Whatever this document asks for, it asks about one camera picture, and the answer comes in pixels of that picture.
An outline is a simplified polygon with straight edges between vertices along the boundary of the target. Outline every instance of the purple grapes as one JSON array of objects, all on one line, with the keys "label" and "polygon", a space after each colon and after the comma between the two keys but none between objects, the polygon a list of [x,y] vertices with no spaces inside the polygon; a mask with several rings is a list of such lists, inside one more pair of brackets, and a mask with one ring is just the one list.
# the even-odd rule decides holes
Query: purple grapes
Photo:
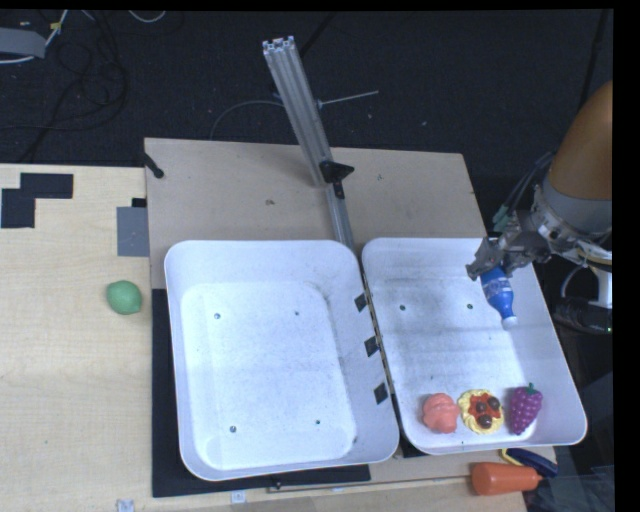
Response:
[{"label": "purple grapes", "polygon": [[536,419],[542,408],[542,393],[533,384],[516,388],[511,396],[511,430],[522,434]]}]

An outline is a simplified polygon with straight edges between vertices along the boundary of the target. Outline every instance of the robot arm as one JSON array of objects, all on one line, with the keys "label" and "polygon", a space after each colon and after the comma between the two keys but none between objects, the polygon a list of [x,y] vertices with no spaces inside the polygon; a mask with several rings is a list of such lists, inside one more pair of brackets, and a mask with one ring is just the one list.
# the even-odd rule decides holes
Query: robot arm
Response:
[{"label": "robot arm", "polygon": [[609,81],[578,112],[548,173],[535,186],[531,209],[494,218],[502,234],[482,240],[466,266],[472,280],[496,266],[510,277],[515,269],[546,263],[556,254],[591,268],[600,287],[592,305],[612,309],[612,253],[599,245],[612,230],[612,124]]}]

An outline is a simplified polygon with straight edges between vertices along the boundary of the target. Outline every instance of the bottle cap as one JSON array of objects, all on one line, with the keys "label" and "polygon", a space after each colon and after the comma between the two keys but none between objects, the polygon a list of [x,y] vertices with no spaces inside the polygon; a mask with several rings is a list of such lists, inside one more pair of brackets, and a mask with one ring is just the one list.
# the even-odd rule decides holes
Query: bottle cap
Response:
[{"label": "bottle cap", "polygon": [[518,325],[518,317],[517,316],[508,316],[507,318],[502,319],[502,328],[505,331],[514,328]]}]

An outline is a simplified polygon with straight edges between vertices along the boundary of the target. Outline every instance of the black mat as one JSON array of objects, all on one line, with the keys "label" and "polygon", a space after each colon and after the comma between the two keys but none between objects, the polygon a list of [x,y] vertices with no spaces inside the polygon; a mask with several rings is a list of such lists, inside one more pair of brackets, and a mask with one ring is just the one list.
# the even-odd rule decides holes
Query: black mat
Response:
[{"label": "black mat", "polygon": [[180,458],[178,444],[171,330],[165,290],[153,290],[152,309],[152,493],[155,498],[240,489],[279,488],[283,485],[334,484],[371,480],[367,465],[295,471],[224,482],[209,482],[190,473]]}]

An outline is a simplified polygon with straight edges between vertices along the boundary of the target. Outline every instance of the toy peach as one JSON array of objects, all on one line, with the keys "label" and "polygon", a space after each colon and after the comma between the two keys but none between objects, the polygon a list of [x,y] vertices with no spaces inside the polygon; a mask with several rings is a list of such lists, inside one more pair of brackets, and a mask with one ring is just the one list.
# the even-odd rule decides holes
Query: toy peach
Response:
[{"label": "toy peach", "polygon": [[434,393],[422,404],[422,421],[432,430],[451,434],[456,430],[460,408],[446,393]]}]

